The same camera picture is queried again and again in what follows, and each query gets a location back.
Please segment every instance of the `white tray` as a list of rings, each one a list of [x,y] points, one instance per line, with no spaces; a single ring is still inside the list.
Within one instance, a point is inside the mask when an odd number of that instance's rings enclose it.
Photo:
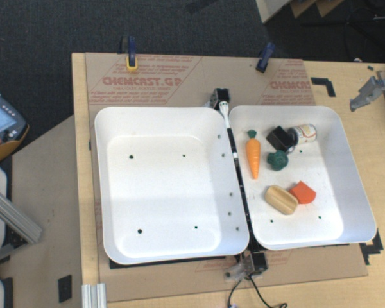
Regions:
[[[341,119],[321,106],[239,106],[231,110],[244,188],[256,240],[270,250],[370,241],[376,226],[350,151]],[[312,123],[314,142],[301,144],[288,155],[289,164],[273,171],[266,162],[276,149],[266,140],[277,126],[283,129]],[[257,131],[261,142],[259,178],[252,179],[245,155],[246,132]],[[269,186],[290,189],[302,180],[317,193],[315,200],[284,215],[269,205]]]
[[[206,107],[107,107],[95,119],[103,241],[119,264],[248,245],[224,120]]]

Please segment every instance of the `can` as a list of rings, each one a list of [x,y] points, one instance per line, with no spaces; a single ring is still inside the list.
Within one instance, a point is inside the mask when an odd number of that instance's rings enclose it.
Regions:
[[[311,123],[294,126],[288,129],[287,132],[292,137],[293,145],[312,142],[316,139],[316,129]]]

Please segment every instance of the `toy carrot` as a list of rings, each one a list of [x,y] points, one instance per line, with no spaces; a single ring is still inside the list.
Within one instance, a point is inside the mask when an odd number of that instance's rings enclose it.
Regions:
[[[261,155],[261,143],[255,139],[257,132],[255,130],[250,130],[247,132],[250,136],[250,140],[246,142],[246,158],[250,165],[251,173],[254,179],[258,179],[259,171],[259,159]]]

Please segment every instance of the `black fabric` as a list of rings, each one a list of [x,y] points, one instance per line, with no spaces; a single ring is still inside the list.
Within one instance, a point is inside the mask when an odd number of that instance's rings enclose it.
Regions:
[[[31,126],[23,147],[73,114],[71,53],[115,53],[123,35],[138,53],[256,57],[273,42],[275,58],[385,62],[350,27],[302,25],[366,17],[351,11],[369,4],[385,14],[385,0],[346,0],[324,18],[287,5],[264,24],[255,0],[0,0],[0,92]],[[364,26],[385,43],[385,22]]]

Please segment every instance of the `blue clamp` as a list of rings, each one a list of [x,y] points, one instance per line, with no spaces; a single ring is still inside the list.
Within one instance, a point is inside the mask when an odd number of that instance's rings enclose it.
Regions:
[[[275,45],[269,42],[266,48],[264,49],[264,51],[262,52],[262,57],[258,61],[258,64],[255,68],[257,71],[260,71],[262,73],[265,72],[265,70],[267,69],[268,60],[270,59],[274,50],[275,50]]]
[[[138,69],[137,57],[135,56],[135,37],[129,36],[127,38],[128,56],[126,58],[127,69],[135,71]]]

